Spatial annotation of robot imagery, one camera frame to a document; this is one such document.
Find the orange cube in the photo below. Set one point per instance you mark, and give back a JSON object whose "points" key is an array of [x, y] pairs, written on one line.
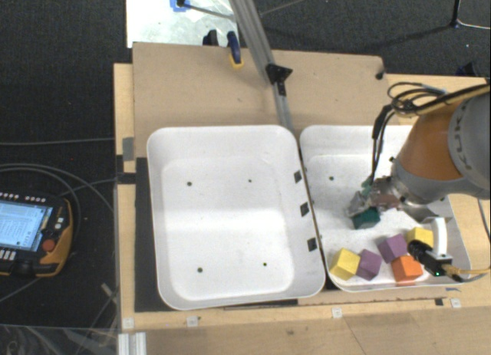
{"points": [[406, 268]]}

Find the yellow cube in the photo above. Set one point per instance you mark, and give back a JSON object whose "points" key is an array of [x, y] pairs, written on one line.
{"points": [[420, 235], [344, 264]]}

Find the purple cube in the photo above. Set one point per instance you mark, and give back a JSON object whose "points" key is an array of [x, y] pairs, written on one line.
{"points": [[369, 264], [392, 247]]}

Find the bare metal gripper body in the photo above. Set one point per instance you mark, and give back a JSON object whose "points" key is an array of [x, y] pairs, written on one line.
{"points": [[385, 194]]}

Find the green cube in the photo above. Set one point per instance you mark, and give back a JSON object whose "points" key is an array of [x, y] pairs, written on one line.
{"points": [[367, 220]]}

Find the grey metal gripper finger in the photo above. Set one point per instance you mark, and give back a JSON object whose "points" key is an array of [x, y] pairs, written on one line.
{"points": [[357, 204]]}

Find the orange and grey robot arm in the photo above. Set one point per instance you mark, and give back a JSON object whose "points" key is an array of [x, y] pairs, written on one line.
{"points": [[441, 146]]}

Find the brown cardboard board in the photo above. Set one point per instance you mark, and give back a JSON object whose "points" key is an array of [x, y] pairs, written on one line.
{"points": [[215, 89]]}

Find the black cylinder on white bracket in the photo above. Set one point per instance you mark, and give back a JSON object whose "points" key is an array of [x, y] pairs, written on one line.
{"points": [[429, 257]]}

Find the white plastic tray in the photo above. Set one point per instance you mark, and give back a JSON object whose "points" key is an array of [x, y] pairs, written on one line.
{"points": [[230, 223], [337, 200]]}

